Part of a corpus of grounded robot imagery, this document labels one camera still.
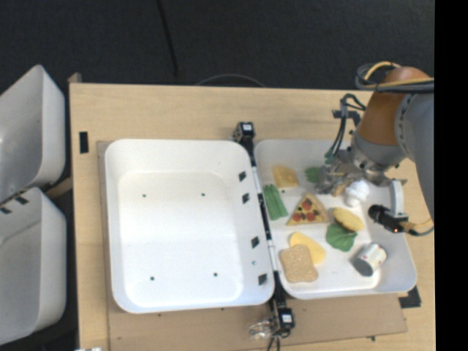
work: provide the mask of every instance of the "black floor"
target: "black floor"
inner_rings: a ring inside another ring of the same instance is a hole
[[[434,76],[435,0],[162,3],[177,75],[155,0],[0,0],[0,93],[35,64],[65,94],[75,72],[94,83],[194,85],[238,74],[274,88],[354,89],[360,65],[389,60]],[[36,347],[24,342],[16,350],[74,348],[66,326],[57,339],[45,335]]]

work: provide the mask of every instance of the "silver can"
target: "silver can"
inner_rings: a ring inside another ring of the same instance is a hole
[[[386,259],[387,252],[382,246],[377,243],[370,243],[356,257],[353,265],[362,276],[370,277]]]

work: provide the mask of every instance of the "wooden board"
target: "wooden board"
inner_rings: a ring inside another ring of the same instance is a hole
[[[351,92],[363,102],[370,97],[365,91]],[[239,121],[254,123],[256,140],[334,139],[339,121],[333,119],[331,111],[338,109],[345,93],[70,84],[80,347],[119,351],[130,347],[154,350],[155,344],[158,350],[266,346],[265,341],[249,339],[247,332],[251,323],[268,315],[266,306],[159,316],[127,314],[114,304],[105,279],[97,142],[125,137],[228,139]],[[80,152],[80,133],[88,137],[86,153]],[[427,218],[413,163],[403,162],[392,176],[408,179],[404,188],[407,212],[418,221]],[[290,301],[298,326],[283,340],[282,349],[370,350],[375,344],[363,337],[382,334],[377,338],[379,350],[435,350],[434,236],[408,239],[418,270],[422,307],[402,311],[396,295]]]

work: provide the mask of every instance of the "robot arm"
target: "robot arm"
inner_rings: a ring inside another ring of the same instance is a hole
[[[381,83],[371,83],[372,72],[383,66],[393,69]],[[337,178],[347,176],[363,176],[378,186],[392,185],[385,171],[408,157],[415,163],[434,220],[434,79],[416,68],[387,62],[367,67],[364,76],[358,70],[357,84],[374,93],[351,146],[336,152],[334,162],[322,171],[317,188],[330,192]]]

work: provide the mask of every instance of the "pizza slice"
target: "pizza slice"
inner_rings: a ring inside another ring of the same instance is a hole
[[[295,207],[286,225],[296,226],[328,221],[330,221],[330,217],[323,204],[314,195],[307,192]]]

